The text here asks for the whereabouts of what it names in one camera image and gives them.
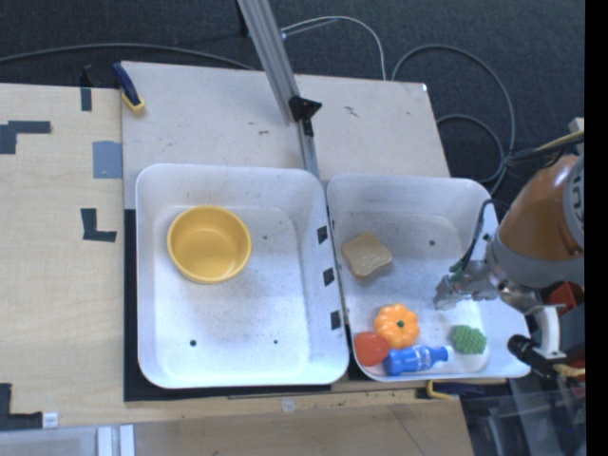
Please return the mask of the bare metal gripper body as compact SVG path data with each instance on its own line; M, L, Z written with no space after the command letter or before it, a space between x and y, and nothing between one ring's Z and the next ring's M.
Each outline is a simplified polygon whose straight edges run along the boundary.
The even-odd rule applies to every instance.
M537 290L511 280L503 267L489 260L471 260L456 273L456 289L466 287L479 291L475 301L500 299L520 313L532 313L541 305Z

